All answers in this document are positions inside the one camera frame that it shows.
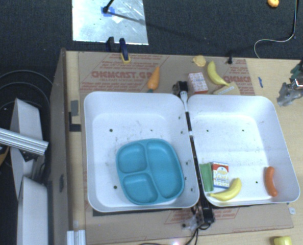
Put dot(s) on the beige flat packet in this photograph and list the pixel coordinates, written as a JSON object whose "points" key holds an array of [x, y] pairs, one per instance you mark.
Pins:
{"points": [[229, 88]]}

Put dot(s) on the white plastic tray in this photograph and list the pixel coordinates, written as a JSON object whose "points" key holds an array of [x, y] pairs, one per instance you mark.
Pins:
{"points": [[233, 147], [131, 111]]}

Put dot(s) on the yellow banana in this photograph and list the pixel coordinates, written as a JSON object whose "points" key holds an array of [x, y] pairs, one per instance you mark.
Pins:
{"points": [[214, 75], [230, 191]]}

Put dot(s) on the orange round toy fruit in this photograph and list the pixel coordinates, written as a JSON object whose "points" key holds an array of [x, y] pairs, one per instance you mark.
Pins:
{"points": [[273, 1]]}

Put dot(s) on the orange sausage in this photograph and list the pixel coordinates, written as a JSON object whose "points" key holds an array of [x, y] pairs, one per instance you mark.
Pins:
{"points": [[270, 181]]}

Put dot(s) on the red and white carton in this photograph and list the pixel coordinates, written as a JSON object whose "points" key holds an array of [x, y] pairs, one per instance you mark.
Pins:
{"points": [[221, 175], [198, 83]]}

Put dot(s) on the pale yellow biscuit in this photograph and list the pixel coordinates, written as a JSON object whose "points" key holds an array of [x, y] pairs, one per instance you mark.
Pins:
{"points": [[199, 60]]}

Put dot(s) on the thin black and white rod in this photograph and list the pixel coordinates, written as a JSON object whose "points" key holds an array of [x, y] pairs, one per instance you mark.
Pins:
{"points": [[188, 119]]}

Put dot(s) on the green packet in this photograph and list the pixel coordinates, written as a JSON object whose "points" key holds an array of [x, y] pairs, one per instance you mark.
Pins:
{"points": [[206, 177]]}

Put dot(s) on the orange carrot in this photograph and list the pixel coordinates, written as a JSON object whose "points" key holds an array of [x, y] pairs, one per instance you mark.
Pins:
{"points": [[154, 79]]}

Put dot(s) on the blue divided plate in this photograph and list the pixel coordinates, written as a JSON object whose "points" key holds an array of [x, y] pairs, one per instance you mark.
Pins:
{"points": [[161, 167]]}

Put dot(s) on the yellow rounded toy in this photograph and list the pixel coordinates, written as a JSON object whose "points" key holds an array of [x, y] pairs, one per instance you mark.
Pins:
{"points": [[282, 240]]}

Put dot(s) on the brown cardboard board red print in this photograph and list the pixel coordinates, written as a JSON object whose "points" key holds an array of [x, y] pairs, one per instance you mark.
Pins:
{"points": [[131, 71]]}

